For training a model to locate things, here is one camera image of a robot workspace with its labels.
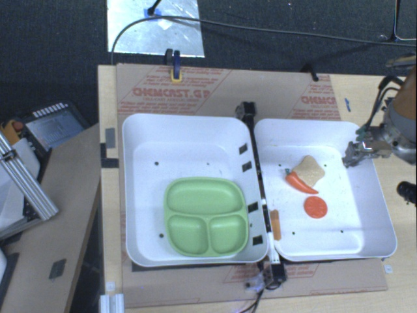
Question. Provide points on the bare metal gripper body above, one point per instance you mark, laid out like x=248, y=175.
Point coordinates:
x=395, y=145

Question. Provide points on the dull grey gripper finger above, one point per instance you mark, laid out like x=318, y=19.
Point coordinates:
x=351, y=160
x=356, y=147

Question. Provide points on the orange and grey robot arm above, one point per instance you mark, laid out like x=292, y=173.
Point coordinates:
x=408, y=103

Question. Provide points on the tan bread slice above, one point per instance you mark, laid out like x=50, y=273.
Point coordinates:
x=311, y=172

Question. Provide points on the white plastic tray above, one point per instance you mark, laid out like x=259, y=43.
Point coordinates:
x=150, y=187
x=342, y=214

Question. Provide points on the orange carrot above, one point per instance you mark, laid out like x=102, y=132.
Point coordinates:
x=298, y=184

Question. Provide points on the orange round disc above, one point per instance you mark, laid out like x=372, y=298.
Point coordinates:
x=316, y=207

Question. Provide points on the thin black and white rod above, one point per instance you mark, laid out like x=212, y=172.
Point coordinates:
x=257, y=165

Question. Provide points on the pale orange sausage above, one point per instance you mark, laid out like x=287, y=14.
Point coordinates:
x=276, y=225

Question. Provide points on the green divided plate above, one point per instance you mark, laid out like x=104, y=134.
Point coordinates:
x=202, y=214

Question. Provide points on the brown cardboard board red print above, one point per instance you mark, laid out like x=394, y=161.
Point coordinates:
x=208, y=90

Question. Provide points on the black cylinder on white bracket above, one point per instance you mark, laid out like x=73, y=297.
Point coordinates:
x=408, y=190

